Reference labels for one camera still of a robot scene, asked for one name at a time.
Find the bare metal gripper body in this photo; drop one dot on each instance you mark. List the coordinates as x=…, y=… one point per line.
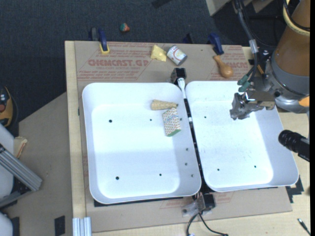
x=263, y=93

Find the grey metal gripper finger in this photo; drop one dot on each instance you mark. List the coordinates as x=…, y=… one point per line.
x=248, y=110
x=236, y=107

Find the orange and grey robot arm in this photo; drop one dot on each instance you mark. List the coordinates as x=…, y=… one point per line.
x=292, y=48

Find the white plastic tray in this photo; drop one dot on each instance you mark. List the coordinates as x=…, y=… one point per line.
x=236, y=146
x=133, y=151

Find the brown chicken drumstick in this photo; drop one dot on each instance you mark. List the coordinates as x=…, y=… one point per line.
x=225, y=70

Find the thin black and white rod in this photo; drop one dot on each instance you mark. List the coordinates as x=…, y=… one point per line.
x=189, y=118

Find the patterned white and green carton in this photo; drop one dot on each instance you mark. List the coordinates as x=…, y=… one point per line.
x=171, y=122

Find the beige waffle cone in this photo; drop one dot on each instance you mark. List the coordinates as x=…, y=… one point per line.
x=162, y=104

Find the white small can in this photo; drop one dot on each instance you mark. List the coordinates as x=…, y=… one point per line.
x=176, y=55

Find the yellow cheese wedge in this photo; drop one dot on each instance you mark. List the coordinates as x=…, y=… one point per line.
x=158, y=54

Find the brown cardboard board red print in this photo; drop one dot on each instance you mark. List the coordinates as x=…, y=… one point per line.
x=118, y=65

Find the red and green strawberry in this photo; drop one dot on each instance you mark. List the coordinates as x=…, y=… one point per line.
x=124, y=27

